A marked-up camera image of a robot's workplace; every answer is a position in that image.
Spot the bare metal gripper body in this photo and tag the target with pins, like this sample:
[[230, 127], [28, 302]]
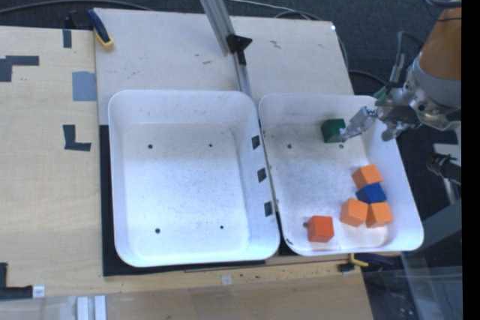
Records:
[[420, 110]]

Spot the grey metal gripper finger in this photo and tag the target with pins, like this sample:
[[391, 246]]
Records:
[[358, 121], [392, 131]]

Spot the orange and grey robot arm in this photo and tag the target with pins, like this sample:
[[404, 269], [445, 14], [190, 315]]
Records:
[[442, 48]]

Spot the green cube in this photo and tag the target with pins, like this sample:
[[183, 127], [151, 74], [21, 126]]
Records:
[[332, 131]]

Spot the orange cube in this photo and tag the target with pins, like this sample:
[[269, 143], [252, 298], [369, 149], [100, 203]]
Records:
[[366, 175], [353, 213], [379, 215]]

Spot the blue cube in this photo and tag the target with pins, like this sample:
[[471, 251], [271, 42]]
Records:
[[373, 194]]

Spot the white plastic tray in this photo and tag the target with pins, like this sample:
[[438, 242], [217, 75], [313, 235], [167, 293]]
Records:
[[187, 180], [311, 180]]

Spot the red-orange cube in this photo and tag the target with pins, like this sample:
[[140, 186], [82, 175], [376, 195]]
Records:
[[320, 229]]

